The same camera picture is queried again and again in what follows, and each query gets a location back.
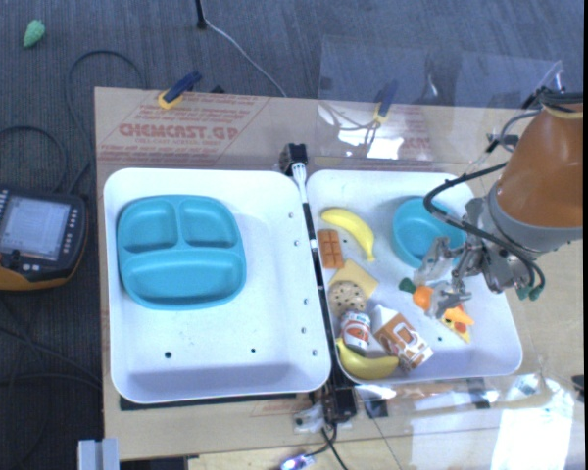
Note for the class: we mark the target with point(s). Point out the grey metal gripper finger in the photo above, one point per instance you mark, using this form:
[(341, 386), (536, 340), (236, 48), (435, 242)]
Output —
[(446, 299), (433, 260)]

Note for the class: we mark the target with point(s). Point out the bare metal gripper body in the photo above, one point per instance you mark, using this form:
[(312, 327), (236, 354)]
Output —
[(495, 262)]

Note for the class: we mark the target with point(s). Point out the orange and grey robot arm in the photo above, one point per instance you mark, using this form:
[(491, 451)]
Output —
[(544, 174)]

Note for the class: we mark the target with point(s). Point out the orange carrot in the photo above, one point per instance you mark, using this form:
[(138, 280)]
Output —
[(422, 296)]

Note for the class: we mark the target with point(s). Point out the yellow pizza slice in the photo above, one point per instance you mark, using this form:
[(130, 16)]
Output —
[(459, 323)]

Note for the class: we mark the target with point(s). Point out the blue bowl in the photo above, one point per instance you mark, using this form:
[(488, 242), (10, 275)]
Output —
[(414, 233)]

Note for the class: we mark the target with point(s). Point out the white and orange carton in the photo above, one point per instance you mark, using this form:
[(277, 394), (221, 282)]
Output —
[(402, 338)]

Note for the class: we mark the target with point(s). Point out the white plastic tray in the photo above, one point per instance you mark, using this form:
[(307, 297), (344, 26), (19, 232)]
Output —
[(475, 355), (215, 345)]

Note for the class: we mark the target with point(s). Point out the yellow cheese slice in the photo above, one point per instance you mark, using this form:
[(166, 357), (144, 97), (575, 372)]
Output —
[(360, 277)]

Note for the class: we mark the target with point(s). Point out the yellow banana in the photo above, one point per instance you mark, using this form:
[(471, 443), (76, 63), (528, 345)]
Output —
[(355, 225), (367, 366)]

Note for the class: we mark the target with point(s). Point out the chocolate chip cookie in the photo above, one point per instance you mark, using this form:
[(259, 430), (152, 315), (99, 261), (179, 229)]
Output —
[(345, 296)]

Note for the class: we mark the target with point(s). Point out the small white and orange can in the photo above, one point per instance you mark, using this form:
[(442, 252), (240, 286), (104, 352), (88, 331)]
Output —
[(356, 331)]

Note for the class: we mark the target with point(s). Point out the orange waffle biscuit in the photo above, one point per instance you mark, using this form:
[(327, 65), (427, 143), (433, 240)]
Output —
[(330, 249)]

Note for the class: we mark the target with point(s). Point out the thin black and white rod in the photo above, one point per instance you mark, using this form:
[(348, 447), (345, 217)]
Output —
[(305, 203)]

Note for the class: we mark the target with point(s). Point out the blue divided plate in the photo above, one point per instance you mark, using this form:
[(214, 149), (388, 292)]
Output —
[(181, 262)]

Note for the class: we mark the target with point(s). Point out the brown cardboard board red print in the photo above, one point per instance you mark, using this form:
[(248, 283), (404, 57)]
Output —
[(186, 130)]

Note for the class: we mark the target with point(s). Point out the green toy vegetable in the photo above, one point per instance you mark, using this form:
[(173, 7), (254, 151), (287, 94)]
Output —
[(34, 33)]

